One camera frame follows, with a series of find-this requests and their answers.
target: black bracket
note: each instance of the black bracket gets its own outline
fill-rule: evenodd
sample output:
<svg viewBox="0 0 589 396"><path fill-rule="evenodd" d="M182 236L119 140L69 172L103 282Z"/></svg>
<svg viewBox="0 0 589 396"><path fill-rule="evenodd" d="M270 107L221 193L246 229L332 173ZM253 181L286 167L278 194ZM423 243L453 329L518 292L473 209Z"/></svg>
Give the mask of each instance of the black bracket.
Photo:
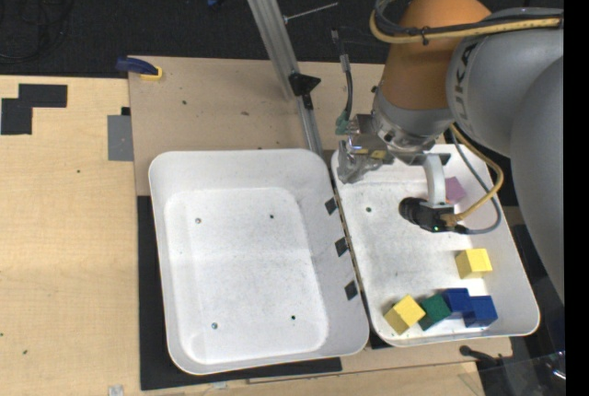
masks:
<svg viewBox="0 0 589 396"><path fill-rule="evenodd" d="M313 110L311 91L313 91L313 88L319 85L321 79L317 78L316 76L304 76L303 74L293 72L288 76L288 81L291 83L291 88L293 89L294 95L303 98L305 108L308 110Z"/></svg>

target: green block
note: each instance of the green block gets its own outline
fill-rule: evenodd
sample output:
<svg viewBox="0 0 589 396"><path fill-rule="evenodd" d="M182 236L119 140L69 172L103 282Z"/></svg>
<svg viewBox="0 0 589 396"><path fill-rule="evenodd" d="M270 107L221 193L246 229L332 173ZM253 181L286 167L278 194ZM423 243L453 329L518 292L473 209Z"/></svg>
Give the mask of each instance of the green block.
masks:
<svg viewBox="0 0 589 396"><path fill-rule="evenodd" d="M442 295L428 297L420 303L420 306L425 310L425 316L419 320L419 324L424 331L452 314Z"/></svg>

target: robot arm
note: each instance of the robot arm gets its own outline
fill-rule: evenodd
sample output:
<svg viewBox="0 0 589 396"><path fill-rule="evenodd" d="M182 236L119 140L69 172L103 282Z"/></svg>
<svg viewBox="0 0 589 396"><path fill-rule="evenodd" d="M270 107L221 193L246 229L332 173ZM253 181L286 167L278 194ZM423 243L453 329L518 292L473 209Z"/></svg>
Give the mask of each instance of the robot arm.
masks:
<svg viewBox="0 0 589 396"><path fill-rule="evenodd" d="M492 14L477 0L411 0L397 25L385 17L394 1L376 0L371 31L390 49L371 113L348 123L338 176L360 181L395 160L421 165L429 201L407 199L399 211L432 232L461 232L460 217L431 201L444 187L429 177L439 169L429 150L456 124L511 159L520 209L564 302L562 11Z"/></svg>

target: blue clamp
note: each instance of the blue clamp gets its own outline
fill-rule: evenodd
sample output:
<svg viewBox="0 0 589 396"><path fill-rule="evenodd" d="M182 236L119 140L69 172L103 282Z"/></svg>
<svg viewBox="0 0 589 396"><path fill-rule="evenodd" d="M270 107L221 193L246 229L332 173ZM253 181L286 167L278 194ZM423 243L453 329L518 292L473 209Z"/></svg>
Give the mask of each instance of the blue clamp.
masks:
<svg viewBox="0 0 589 396"><path fill-rule="evenodd" d="M134 72L145 80L157 80L162 76L160 67L133 57L119 57L115 68L122 72Z"/></svg>

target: yellow block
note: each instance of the yellow block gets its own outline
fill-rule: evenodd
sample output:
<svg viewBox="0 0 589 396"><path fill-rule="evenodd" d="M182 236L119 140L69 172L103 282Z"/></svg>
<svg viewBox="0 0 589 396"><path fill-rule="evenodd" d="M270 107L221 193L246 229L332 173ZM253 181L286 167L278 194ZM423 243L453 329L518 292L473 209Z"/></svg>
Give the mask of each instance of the yellow block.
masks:
<svg viewBox="0 0 589 396"><path fill-rule="evenodd" d="M423 308L406 295L385 314L385 319L396 333L402 334L424 316Z"/></svg>
<svg viewBox="0 0 589 396"><path fill-rule="evenodd" d="M462 250L456 256L456 266L458 274L463 280L465 278L481 278L484 274L492 271L487 249Z"/></svg>

